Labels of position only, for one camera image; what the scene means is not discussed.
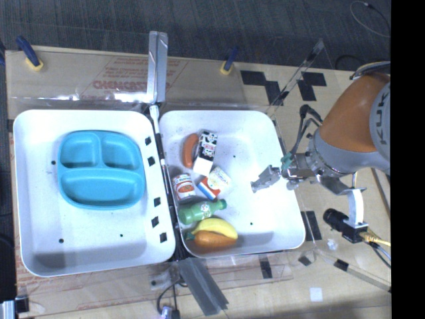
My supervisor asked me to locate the blue divided plate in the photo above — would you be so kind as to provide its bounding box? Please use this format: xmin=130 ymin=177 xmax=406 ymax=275
xmin=56 ymin=130 xmax=147 ymax=211

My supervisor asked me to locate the yellow banana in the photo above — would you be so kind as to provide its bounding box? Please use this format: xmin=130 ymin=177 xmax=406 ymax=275
xmin=191 ymin=217 xmax=239 ymax=241

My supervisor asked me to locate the green bottle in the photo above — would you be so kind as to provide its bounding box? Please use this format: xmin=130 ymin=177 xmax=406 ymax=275
xmin=178 ymin=198 xmax=228 ymax=226

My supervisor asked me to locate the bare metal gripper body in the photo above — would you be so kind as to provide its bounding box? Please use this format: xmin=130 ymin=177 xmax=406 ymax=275
xmin=281 ymin=151 xmax=320 ymax=191

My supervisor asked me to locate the white plastic tray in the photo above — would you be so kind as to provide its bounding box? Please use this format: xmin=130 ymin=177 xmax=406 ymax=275
xmin=12 ymin=108 xmax=177 ymax=278
xmin=158 ymin=110 xmax=307 ymax=259

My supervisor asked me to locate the brown cardboard board red print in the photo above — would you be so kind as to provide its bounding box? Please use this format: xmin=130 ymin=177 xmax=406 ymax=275
xmin=5 ymin=45 xmax=295 ymax=319

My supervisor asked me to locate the red and white can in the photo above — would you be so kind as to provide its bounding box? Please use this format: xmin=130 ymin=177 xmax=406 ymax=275
xmin=171 ymin=173 xmax=197 ymax=203

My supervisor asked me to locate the red sausage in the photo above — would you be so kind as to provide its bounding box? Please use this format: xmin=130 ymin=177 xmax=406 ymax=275
xmin=181 ymin=133 xmax=201 ymax=169

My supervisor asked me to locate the yellow and red carton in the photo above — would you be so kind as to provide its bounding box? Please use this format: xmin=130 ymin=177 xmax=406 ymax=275
xmin=196 ymin=165 xmax=232 ymax=201

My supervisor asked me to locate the orange carrot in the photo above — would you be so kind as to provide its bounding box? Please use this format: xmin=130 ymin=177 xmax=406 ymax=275
xmin=185 ymin=230 xmax=238 ymax=249

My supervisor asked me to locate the black cylinder on white bracket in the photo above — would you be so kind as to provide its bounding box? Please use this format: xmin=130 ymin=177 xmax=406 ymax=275
xmin=322 ymin=187 xmax=370 ymax=244

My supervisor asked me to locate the white cow print carton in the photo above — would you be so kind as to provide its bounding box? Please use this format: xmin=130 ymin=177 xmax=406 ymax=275
xmin=192 ymin=130 xmax=219 ymax=177

